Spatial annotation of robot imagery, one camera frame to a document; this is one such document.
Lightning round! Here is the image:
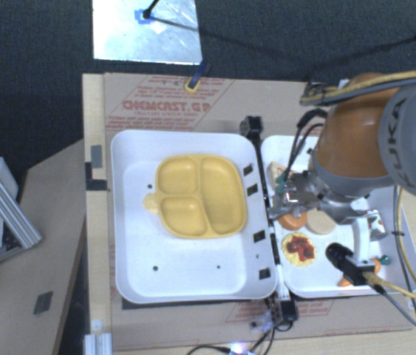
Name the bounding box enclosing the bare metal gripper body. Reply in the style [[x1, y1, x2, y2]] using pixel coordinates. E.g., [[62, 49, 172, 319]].
[[273, 171, 366, 224]]

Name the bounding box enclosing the orange round doughnut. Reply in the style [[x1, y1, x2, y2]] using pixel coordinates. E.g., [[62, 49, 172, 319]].
[[277, 211, 308, 231]]

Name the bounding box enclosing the beige round biscuit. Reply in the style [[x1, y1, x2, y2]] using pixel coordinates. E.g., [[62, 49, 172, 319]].
[[305, 209, 338, 236]]

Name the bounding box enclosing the beige bread slice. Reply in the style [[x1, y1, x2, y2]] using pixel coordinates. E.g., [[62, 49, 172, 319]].
[[269, 160, 290, 185]]

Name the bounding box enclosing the yellow pizza with red topping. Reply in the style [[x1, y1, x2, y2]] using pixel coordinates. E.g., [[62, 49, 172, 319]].
[[281, 231, 317, 268]]

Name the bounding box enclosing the white plastic tray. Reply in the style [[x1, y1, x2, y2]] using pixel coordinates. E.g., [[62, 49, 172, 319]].
[[260, 135, 416, 300], [110, 129, 279, 305]]

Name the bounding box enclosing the white printed carton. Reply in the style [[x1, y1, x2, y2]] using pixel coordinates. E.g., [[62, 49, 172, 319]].
[[364, 209, 388, 242]]

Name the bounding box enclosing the yellow divided plate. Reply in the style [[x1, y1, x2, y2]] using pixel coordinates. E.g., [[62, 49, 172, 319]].
[[143, 153, 249, 240]]

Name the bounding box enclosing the brown cardboard board red print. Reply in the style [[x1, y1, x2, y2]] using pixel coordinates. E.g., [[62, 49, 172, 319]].
[[81, 72, 415, 351]]

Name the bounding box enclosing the black cylinder on white bracket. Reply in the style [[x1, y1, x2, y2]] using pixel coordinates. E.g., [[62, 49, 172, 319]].
[[324, 215, 379, 286]]

